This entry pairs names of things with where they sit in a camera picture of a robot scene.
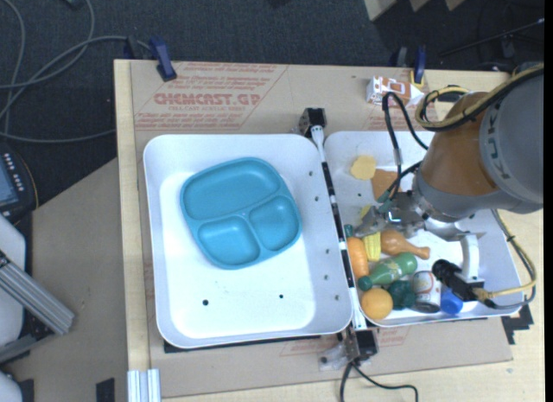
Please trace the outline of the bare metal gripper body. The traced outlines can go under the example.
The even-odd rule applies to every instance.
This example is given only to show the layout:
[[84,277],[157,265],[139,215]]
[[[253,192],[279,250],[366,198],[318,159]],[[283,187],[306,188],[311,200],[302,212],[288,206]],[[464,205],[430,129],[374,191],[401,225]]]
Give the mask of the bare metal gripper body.
[[412,237],[426,229],[418,193],[407,191],[392,196],[386,191],[379,197],[379,203],[379,212],[384,219],[382,230],[395,230],[405,237]]

